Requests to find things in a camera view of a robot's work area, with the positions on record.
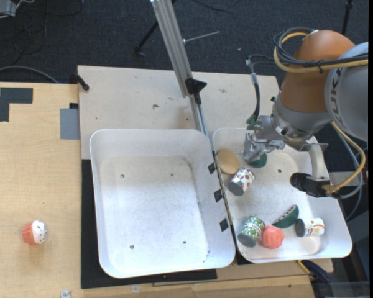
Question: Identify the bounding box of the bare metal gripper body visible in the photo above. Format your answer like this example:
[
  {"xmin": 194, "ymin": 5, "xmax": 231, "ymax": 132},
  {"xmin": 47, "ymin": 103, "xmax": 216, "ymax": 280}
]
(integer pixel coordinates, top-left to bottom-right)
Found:
[{"xmin": 252, "ymin": 115, "xmax": 306, "ymax": 151}]

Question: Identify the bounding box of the green round toy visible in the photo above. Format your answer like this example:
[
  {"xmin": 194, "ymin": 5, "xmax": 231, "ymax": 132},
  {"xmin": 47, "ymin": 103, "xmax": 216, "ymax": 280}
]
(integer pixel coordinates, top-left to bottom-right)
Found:
[{"xmin": 247, "ymin": 152, "xmax": 268, "ymax": 169}]

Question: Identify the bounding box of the tan round bread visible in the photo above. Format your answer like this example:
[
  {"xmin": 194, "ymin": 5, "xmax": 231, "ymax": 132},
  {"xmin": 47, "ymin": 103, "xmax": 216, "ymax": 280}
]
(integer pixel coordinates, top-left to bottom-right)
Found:
[{"xmin": 216, "ymin": 149, "xmax": 241, "ymax": 176}]

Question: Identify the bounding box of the white can with strawberry print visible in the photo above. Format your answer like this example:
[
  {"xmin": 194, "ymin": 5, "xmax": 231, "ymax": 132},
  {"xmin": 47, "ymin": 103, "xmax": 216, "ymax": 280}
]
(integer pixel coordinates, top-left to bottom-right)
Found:
[{"xmin": 226, "ymin": 167, "xmax": 256, "ymax": 197}]

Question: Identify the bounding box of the white plastic tray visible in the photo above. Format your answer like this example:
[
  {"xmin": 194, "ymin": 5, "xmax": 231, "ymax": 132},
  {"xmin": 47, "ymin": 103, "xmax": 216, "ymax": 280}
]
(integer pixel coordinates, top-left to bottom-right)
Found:
[
  {"xmin": 211, "ymin": 127, "xmax": 353, "ymax": 264},
  {"xmin": 89, "ymin": 128, "xmax": 237, "ymax": 279}
]

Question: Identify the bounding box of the green watermelon slice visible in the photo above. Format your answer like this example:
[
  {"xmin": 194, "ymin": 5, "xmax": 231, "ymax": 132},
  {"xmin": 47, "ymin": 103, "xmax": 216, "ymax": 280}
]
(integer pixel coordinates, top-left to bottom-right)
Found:
[{"xmin": 271, "ymin": 204, "xmax": 300, "ymax": 230}]

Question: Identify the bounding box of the green patterned can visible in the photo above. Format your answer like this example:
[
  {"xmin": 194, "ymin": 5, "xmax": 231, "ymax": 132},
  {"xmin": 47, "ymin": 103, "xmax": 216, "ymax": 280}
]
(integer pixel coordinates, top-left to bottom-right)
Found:
[{"xmin": 237, "ymin": 215, "xmax": 266, "ymax": 248}]

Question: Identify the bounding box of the salmon lumpy ball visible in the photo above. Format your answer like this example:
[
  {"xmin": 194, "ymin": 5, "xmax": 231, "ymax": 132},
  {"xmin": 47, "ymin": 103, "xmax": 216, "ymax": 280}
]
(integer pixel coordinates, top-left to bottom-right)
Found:
[{"xmin": 260, "ymin": 224, "xmax": 285, "ymax": 250}]

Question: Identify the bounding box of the white can with orange print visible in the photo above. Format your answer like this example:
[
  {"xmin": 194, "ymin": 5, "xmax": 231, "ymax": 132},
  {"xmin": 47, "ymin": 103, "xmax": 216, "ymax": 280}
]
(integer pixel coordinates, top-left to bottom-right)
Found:
[{"xmin": 294, "ymin": 217, "xmax": 326, "ymax": 238}]

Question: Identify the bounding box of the pale wooden board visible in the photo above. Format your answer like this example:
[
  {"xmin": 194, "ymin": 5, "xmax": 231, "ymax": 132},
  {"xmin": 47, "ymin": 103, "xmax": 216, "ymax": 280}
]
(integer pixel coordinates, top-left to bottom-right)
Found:
[{"xmin": 77, "ymin": 65, "xmax": 334, "ymax": 289}]

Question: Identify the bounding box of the orange and white cupcake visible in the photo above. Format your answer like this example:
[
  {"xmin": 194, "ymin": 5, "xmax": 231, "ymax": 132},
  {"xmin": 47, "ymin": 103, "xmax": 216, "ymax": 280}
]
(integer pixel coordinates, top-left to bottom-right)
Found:
[{"xmin": 21, "ymin": 219, "xmax": 48, "ymax": 245}]

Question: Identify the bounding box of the black cylinder on white bracket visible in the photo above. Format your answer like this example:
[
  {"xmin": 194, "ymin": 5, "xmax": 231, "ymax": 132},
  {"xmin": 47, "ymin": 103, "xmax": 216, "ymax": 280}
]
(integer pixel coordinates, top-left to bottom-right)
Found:
[{"xmin": 290, "ymin": 141, "xmax": 341, "ymax": 199}]

